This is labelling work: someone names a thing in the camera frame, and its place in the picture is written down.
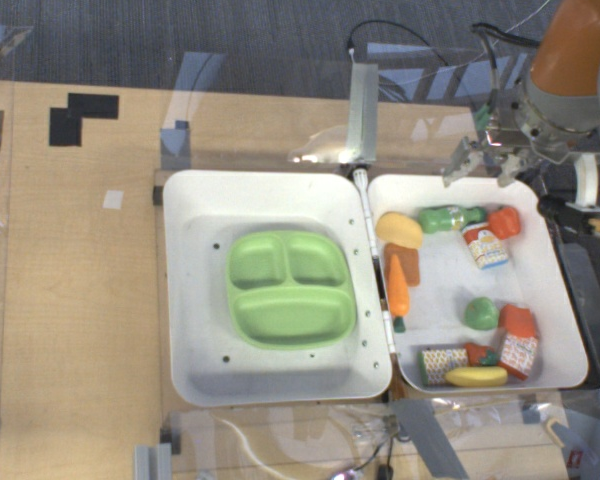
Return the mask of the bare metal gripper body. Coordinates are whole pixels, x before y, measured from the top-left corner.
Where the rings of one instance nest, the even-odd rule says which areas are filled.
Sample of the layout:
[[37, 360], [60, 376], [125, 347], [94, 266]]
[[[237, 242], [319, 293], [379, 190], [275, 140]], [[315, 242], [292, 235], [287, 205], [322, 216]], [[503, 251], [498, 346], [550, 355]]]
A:
[[486, 105], [478, 117], [479, 143], [494, 161], [503, 164], [511, 157], [528, 163], [547, 160], [562, 164], [569, 160], [587, 131], [557, 126], [547, 121], [527, 100]]

